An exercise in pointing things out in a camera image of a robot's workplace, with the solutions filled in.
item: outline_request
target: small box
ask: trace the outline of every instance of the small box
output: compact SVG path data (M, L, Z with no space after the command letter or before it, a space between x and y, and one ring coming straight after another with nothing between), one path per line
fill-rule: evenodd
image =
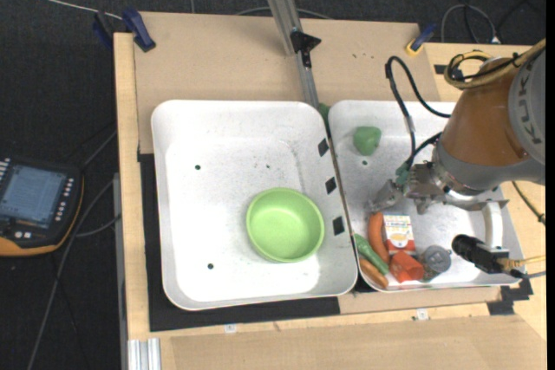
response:
M410 217L406 215L383 215L383 229L385 231L385 244L390 255L399 251L415 256L415 237Z

